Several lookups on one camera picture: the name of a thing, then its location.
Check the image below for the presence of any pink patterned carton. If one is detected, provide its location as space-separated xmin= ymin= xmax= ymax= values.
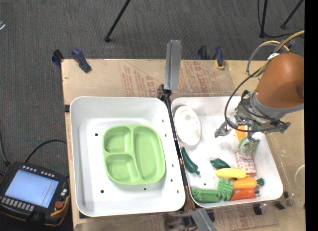
xmin=234 ymin=151 xmax=257 ymax=176

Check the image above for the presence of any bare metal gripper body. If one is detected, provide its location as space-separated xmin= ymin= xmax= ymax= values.
xmin=234 ymin=98 xmax=282 ymax=133

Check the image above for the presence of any orange carrot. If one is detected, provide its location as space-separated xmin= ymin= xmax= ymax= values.
xmin=232 ymin=176 xmax=265 ymax=190

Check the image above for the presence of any black block with thin wires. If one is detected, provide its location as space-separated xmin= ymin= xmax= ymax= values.
xmin=156 ymin=84 xmax=172 ymax=99

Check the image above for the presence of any white round plate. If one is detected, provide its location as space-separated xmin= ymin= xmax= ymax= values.
xmin=174 ymin=105 xmax=202 ymax=147

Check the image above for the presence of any yellow banana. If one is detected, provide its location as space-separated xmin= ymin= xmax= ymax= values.
xmin=214 ymin=167 xmax=249 ymax=180

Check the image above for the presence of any green ruffled toy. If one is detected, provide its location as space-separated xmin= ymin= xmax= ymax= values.
xmin=238 ymin=137 xmax=249 ymax=152

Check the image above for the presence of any orange toy block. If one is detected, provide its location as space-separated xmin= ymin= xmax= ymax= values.
xmin=235 ymin=125 xmax=249 ymax=142

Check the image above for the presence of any white plastic tray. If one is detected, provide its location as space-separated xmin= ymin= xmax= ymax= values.
xmin=69 ymin=96 xmax=186 ymax=218
xmin=170 ymin=96 xmax=284 ymax=209

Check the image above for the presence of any green divided plate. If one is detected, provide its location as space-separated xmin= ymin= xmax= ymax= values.
xmin=102 ymin=124 xmax=167 ymax=186

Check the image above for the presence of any brown cardboard board, red print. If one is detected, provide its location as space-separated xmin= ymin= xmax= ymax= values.
xmin=61 ymin=58 xmax=305 ymax=231

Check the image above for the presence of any red-orange toy pepper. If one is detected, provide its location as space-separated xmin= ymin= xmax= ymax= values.
xmin=229 ymin=188 xmax=261 ymax=202

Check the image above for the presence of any dark green toy pepper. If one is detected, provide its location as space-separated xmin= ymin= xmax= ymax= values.
xmin=181 ymin=147 xmax=201 ymax=176
xmin=210 ymin=158 xmax=232 ymax=170

